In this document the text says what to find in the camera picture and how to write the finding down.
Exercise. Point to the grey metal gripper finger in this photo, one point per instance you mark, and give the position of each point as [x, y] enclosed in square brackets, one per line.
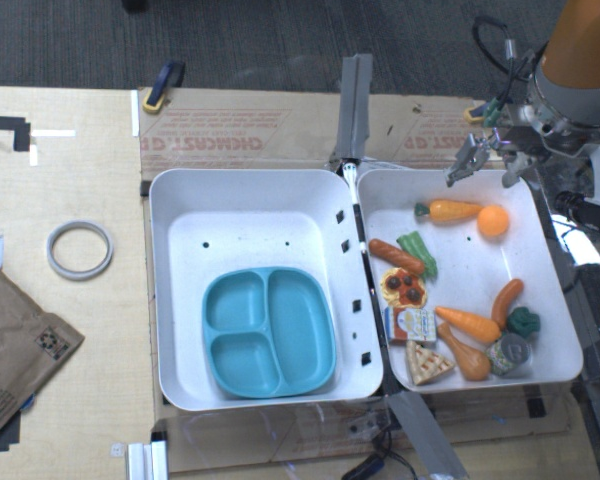
[467, 160]
[514, 170]

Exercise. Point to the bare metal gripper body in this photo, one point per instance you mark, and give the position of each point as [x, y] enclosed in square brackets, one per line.
[555, 128]

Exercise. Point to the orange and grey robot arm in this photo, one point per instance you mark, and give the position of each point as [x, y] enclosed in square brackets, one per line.
[577, 28]

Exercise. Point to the orange carrot with green top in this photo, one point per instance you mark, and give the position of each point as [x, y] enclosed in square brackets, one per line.
[455, 210]

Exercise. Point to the orange ball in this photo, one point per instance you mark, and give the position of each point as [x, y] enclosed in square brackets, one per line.
[493, 220]

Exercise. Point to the green pea pod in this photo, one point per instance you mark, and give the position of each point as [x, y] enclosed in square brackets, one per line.
[416, 245]

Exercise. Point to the white plastic tray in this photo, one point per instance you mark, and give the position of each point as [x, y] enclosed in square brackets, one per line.
[480, 268]
[180, 288]

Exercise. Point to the brown sausage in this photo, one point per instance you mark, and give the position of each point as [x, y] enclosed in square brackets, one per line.
[395, 255]
[507, 300]

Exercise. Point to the spaghetti with meatballs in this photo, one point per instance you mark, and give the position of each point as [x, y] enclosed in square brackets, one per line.
[404, 293]

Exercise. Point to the green broccoli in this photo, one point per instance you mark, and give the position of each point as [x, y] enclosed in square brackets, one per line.
[523, 322]

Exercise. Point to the small white and orange carton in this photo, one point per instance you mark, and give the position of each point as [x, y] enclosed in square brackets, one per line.
[410, 324]

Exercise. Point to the small silver can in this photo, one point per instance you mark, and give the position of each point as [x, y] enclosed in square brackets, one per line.
[507, 355]

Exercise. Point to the brown chicken drumstick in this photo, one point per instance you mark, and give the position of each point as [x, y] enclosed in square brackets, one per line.
[467, 355]

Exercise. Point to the tan lattice pie slice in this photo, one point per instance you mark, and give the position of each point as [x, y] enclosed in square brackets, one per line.
[427, 365]

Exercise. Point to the brown cardboard board red print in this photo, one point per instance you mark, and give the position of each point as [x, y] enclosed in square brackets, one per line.
[260, 133]

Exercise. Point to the blue divided plate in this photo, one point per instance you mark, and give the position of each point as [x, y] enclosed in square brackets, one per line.
[290, 308]

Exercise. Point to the white tape roll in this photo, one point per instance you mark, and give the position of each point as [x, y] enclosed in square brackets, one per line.
[55, 263]

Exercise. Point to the brown paper envelope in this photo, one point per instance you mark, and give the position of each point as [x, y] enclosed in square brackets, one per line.
[10, 343]

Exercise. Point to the black cylinder on white bracket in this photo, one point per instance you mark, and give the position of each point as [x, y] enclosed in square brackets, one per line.
[582, 213]

